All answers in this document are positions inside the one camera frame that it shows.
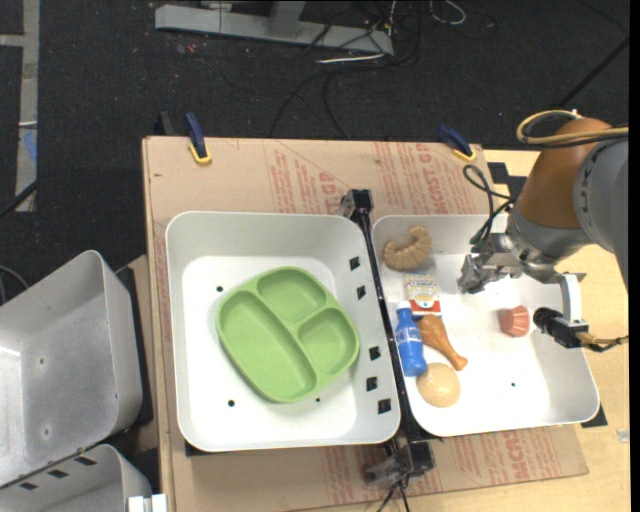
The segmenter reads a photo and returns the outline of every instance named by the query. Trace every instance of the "croissant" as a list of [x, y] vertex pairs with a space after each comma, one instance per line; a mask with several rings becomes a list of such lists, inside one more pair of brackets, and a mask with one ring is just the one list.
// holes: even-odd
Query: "croissant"
[[418, 321], [418, 328], [422, 335], [422, 343], [440, 351], [457, 371], [467, 366], [467, 358], [462, 357], [451, 346], [442, 318], [437, 315], [425, 315]]
[[409, 270], [419, 267], [431, 252], [431, 235], [422, 226], [414, 226], [409, 230], [414, 242], [403, 249], [398, 249], [395, 242], [384, 246], [382, 257], [386, 264], [396, 270]]

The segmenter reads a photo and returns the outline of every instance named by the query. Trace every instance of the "white tray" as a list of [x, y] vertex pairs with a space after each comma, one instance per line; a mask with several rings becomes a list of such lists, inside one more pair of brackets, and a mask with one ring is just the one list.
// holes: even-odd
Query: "white tray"
[[[506, 216], [494, 221], [504, 230]], [[499, 312], [520, 304], [531, 313], [539, 307], [562, 311], [558, 285], [543, 285], [528, 276], [504, 278], [471, 295], [458, 291], [469, 239], [486, 215], [389, 216], [372, 228], [376, 259], [394, 327], [396, 304], [404, 299], [402, 272], [389, 269], [382, 258], [387, 242], [411, 241], [409, 229], [421, 225], [432, 236], [432, 253], [419, 269], [431, 272], [440, 288], [442, 318], [455, 350], [469, 362], [457, 375], [459, 401], [448, 408], [427, 404], [415, 377], [405, 377], [416, 421], [441, 437], [587, 421], [600, 401], [583, 349], [566, 349], [532, 324], [528, 335], [512, 338], [499, 326]], [[448, 360], [424, 347], [427, 364]]]
[[131, 299], [100, 254], [0, 307], [0, 487], [129, 427], [141, 404]]
[[[357, 225], [327, 215], [186, 212], [170, 222], [166, 242], [178, 422], [190, 444], [208, 452], [375, 444], [396, 433], [393, 367]], [[313, 273], [334, 294], [356, 326], [360, 353], [317, 396], [281, 404], [245, 382], [214, 318], [226, 292], [289, 265]]]
[[0, 511], [122, 512], [132, 496], [151, 496], [149, 482], [103, 444], [0, 490]]

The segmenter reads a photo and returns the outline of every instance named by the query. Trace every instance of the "toy food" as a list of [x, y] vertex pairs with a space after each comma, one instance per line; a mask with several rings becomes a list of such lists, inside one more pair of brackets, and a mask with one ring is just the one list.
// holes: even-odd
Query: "toy food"
[[449, 342], [447, 329], [442, 318], [437, 315], [425, 315], [418, 321], [418, 328], [422, 335], [422, 343], [442, 352], [453, 367], [460, 371], [469, 362], [466, 357], [458, 354]]
[[409, 270], [419, 267], [431, 252], [431, 235], [422, 226], [414, 226], [409, 230], [414, 241], [411, 245], [398, 249], [395, 242], [384, 246], [382, 257], [385, 263], [396, 270]]
[[429, 363], [416, 378], [420, 396], [434, 407], [451, 407], [460, 398], [460, 381], [455, 370], [444, 363]]
[[508, 309], [500, 316], [500, 329], [514, 338], [527, 334], [530, 325], [529, 310], [524, 306]]

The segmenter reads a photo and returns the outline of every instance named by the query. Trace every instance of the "table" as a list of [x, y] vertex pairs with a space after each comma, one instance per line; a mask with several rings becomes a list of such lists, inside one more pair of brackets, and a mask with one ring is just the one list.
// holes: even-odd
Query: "table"
[[[224, 497], [207, 494], [207, 488], [216, 482], [224, 482], [227, 489], [237, 487], [238, 496], [262, 494], [266, 500], [270, 493], [279, 493], [276, 502], [281, 510], [300, 508], [300, 503], [306, 503], [309, 509], [309, 504], [312, 508], [313, 503], [322, 502], [317, 490], [304, 485], [313, 478], [313, 474], [305, 474], [312, 471], [313, 464], [303, 465], [296, 475], [299, 479], [283, 482], [274, 490], [266, 476], [247, 481], [242, 457], [214, 455], [225, 465], [218, 468], [206, 462], [211, 456], [185, 457], [175, 420], [166, 282], [158, 279], [166, 271], [166, 223], [185, 210], [333, 213], [348, 188], [371, 188], [380, 216], [398, 211], [480, 213], [486, 208], [486, 199], [481, 192], [460, 189], [460, 182], [450, 178], [448, 170], [461, 166], [444, 145], [260, 139], [206, 142], [214, 160], [211, 168], [199, 167], [190, 160], [188, 139], [184, 137], [149, 137], [142, 147], [162, 491], [169, 496], [171, 510], [178, 512], [213, 510], [218, 498], [221, 509], [231, 509], [234, 504], [224, 503]], [[526, 175], [537, 157], [536, 152], [477, 149], [480, 167], [486, 162], [502, 162], [511, 174]], [[435, 179], [436, 188], [423, 186], [429, 179]], [[454, 192], [458, 201], [453, 199]], [[583, 316], [590, 321], [592, 332], [601, 337], [628, 333], [628, 295], [612, 254], [590, 246], [565, 260], [560, 269], [587, 273], [582, 283]], [[630, 510], [628, 346], [602, 354], [588, 353], [588, 360], [608, 420], [606, 426], [569, 427], [575, 429], [588, 474], [416, 496], [409, 498], [411, 510]], [[268, 475], [273, 464], [290, 464], [291, 452], [277, 452], [268, 457], [247, 455], [244, 461], [250, 460], [252, 468], [263, 465], [261, 474]], [[233, 471], [244, 478], [230, 478]], [[365, 512], [378, 506], [379, 502], [351, 503], [330, 510]], [[392, 503], [387, 509], [403, 510], [403, 506], [401, 502]], [[329, 509], [316, 506], [314, 510]]]

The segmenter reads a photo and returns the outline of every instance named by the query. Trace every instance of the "yellow cable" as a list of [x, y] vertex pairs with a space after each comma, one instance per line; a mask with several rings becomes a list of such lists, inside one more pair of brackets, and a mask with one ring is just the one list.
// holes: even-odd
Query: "yellow cable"
[[524, 121], [520, 123], [518, 129], [516, 130], [516, 136], [518, 140], [521, 142], [525, 142], [527, 144], [555, 144], [559, 142], [569, 142], [578, 139], [588, 138], [588, 137], [599, 137], [602, 135], [628, 135], [629, 128], [608, 128], [606, 130], [592, 130], [588, 132], [577, 132], [577, 133], [566, 133], [564, 135], [550, 135], [547, 137], [529, 137], [524, 134], [524, 129], [533, 121], [541, 118], [541, 117], [549, 117], [551, 115], [567, 115], [572, 119], [580, 119], [583, 116], [578, 114], [577, 112], [572, 112], [569, 110], [545, 110], [544, 112], [538, 112], [537, 114], [533, 114], [532, 116], [527, 117]]

